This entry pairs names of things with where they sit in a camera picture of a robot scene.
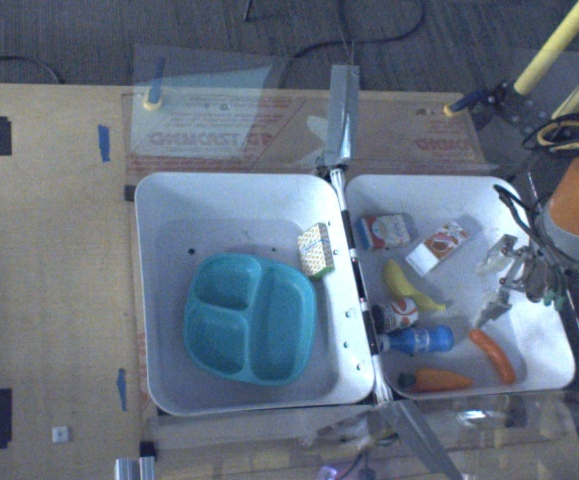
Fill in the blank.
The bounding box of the yellow patterned carton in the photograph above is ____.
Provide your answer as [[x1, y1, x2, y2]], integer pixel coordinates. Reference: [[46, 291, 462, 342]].
[[297, 222, 336, 280]]

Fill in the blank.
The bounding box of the blue divided plate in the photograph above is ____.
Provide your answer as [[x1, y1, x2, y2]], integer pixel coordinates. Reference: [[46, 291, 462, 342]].
[[182, 252, 318, 387]]

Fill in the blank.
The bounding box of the orange carrot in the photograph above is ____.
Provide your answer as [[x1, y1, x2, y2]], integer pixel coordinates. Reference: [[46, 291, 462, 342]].
[[397, 367, 475, 395]]

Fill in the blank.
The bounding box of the orange sausage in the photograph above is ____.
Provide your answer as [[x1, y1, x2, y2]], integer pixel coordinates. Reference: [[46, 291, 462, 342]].
[[469, 328, 517, 386]]

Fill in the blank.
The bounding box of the red and white can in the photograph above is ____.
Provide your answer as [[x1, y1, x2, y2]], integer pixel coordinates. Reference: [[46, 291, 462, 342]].
[[372, 297, 420, 334]]

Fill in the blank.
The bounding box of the clear plastic bottle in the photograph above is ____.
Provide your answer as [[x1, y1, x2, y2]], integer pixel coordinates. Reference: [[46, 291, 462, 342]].
[[474, 246, 509, 276]]

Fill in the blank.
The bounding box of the red and white carton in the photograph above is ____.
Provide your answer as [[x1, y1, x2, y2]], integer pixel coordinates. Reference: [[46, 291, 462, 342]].
[[357, 213, 413, 252]]

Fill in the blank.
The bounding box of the white and brown carton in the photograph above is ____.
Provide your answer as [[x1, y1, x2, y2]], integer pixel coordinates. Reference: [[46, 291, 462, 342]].
[[404, 220, 471, 276]]

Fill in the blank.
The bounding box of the blue bottle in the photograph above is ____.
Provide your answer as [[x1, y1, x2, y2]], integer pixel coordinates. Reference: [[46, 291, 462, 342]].
[[377, 324, 456, 357]]

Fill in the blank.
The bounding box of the yellow banana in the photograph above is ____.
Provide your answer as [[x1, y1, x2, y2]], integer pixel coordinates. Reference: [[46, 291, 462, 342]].
[[382, 258, 448, 314]]

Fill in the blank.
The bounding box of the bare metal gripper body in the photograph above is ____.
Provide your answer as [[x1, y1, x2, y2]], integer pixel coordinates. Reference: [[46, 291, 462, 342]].
[[510, 246, 569, 305]]

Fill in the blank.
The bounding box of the white plastic tray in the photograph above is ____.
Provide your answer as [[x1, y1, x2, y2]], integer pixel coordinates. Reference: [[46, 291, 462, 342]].
[[343, 174, 577, 400], [133, 171, 376, 417]]

